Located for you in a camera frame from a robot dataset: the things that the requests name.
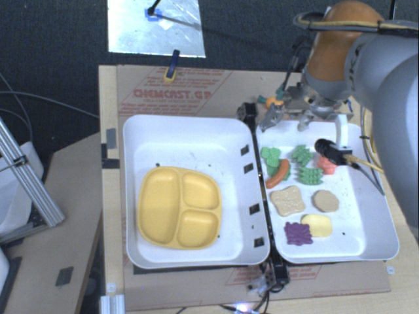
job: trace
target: toy bread slice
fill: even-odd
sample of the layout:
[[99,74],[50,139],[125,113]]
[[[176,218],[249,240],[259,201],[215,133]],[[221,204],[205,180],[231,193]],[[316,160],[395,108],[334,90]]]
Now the toy bread slice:
[[270,200],[275,205],[278,214],[282,217],[300,213],[306,209],[300,189],[297,186],[290,186],[285,190],[272,192]]

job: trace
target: yellow toy cheese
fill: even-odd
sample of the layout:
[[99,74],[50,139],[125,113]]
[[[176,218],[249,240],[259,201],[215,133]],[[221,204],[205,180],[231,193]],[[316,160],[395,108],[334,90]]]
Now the yellow toy cheese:
[[312,237],[327,237],[333,232],[329,217],[319,214],[307,214],[301,218],[301,224],[308,224]]

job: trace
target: cardboard sheet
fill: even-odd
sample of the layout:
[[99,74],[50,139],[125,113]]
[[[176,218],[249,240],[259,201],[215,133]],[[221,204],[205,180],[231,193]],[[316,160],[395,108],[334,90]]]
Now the cardboard sheet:
[[[168,84],[162,81],[165,70],[165,67],[129,65],[118,66],[115,70],[107,68],[107,72],[113,71],[117,80],[114,92],[117,92],[118,98],[117,134],[120,147],[122,127],[130,115],[235,117],[237,108],[243,102],[255,102],[259,95],[274,95],[285,76],[275,72],[179,68],[179,78]],[[293,75],[289,82],[293,84],[297,81],[298,75]],[[107,87],[106,92],[112,92],[111,88]],[[101,92],[101,97],[109,97],[109,94]],[[260,105],[259,117],[264,111]],[[123,148],[119,150],[123,166]],[[259,296],[247,288],[261,275],[258,266],[180,271],[135,268],[126,255],[123,168],[120,169],[120,176],[123,293],[127,311],[259,301]],[[273,295],[273,300],[390,291],[386,267],[380,261],[291,266],[289,276],[291,282],[280,293]]]

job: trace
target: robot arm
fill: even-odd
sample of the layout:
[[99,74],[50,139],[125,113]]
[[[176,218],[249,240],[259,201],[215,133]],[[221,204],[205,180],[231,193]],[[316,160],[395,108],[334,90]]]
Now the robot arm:
[[418,240],[418,24],[383,22],[357,1],[338,3],[320,22],[302,19],[295,23],[320,32],[302,73],[308,109],[299,129],[349,96],[368,108],[380,162]]

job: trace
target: wooden table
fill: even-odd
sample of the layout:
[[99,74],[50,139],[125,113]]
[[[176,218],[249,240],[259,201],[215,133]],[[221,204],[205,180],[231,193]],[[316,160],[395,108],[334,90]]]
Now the wooden table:
[[[122,125],[118,120],[118,110],[121,110],[122,107],[118,107],[118,105],[120,105],[121,100],[126,101],[127,93],[118,94],[120,92],[119,87],[121,85],[121,87],[128,88],[138,87],[136,85],[145,84],[147,76],[156,75],[156,73],[158,73],[158,70],[153,67],[128,66],[118,69],[118,67],[107,66],[100,68],[101,142],[104,145],[107,143],[108,135],[116,134],[118,136],[118,131],[121,130]],[[230,113],[230,116],[234,116],[235,110],[242,102],[255,101],[257,92],[264,96],[274,94],[275,89],[280,84],[278,81],[283,78],[281,73],[254,71],[235,71],[233,73],[221,71],[220,74],[226,75],[226,79],[215,90],[217,94],[212,95],[211,100],[214,98],[212,107],[200,108],[198,110],[199,116],[205,116],[208,113],[212,116],[223,116],[223,113]],[[121,75],[130,76],[132,80],[121,78]],[[298,76],[293,76],[289,83],[293,84],[297,80]],[[223,96],[222,91],[219,90],[220,87],[228,90],[228,94]],[[352,122],[359,124],[359,105],[355,101],[352,101],[352,105],[355,111]],[[127,108],[130,110],[132,107],[128,105],[123,107],[122,110],[125,111]],[[107,157],[119,159],[121,145],[120,143],[112,143],[112,145],[111,148],[107,149]],[[108,296],[124,294],[124,258],[121,253],[123,247],[122,233],[124,232],[121,221],[120,190],[122,187],[123,183],[118,171],[112,168],[103,170],[105,278],[107,283],[110,283],[108,285],[110,287],[107,289]],[[392,291],[376,294],[272,301],[269,305],[269,313],[416,313],[419,309],[418,245],[410,233],[405,218],[385,179],[384,188],[400,241],[399,254],[393,260],[386,262]],[[208,289],[208,292],[217,292],[217,290]],[[165,294],[161,294],[162,302],[164,302],[164,298]],[[174,314],[176,311],[177,309],[171,308],[145,311],[132,310],[129,313]],[[184,313],[226,313],[226,311],[217,305],[212,305],[189,307]]]
[[[102,229],[100,170],[99,134],[53,155],[45,186],[66,219],[5,251],[22,257],[6,314],[80,311]],[[57,287],[62,269],[71,279]]]

